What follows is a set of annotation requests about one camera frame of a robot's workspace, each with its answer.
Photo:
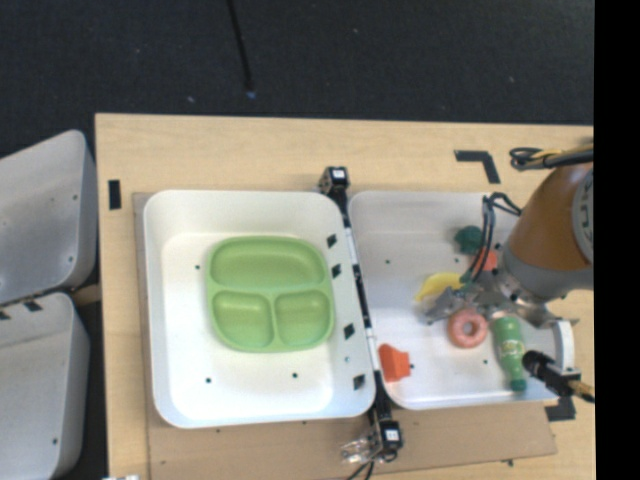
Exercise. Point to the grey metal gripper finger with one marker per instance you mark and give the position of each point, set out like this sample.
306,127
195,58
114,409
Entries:
441,313
451,295

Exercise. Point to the orange carrot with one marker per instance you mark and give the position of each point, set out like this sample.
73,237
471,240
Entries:
487,260

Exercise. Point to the yellow banana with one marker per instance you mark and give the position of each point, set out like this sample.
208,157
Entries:
437,284

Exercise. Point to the green divided plate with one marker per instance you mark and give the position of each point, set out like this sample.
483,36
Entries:
267,293

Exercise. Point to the pink doughnut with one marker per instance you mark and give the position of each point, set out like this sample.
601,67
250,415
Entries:
457,335

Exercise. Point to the green bottle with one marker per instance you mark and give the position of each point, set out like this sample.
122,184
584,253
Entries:
509,350

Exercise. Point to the orange block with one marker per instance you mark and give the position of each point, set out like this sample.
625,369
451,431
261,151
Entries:
394,363

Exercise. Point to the white plastic tray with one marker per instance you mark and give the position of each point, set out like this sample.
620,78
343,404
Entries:
400,298
190,328

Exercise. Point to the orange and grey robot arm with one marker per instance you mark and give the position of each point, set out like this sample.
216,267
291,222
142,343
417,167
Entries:
542,228

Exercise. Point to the green broccoli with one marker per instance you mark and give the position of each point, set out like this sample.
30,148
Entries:
467,239

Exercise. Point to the black cylinder on white bracket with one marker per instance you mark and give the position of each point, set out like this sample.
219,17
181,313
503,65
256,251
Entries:
549,368

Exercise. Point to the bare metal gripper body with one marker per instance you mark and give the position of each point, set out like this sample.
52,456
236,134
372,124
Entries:
515,302

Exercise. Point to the thin black and white rod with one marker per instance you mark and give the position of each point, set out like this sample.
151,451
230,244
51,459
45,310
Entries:
361,288

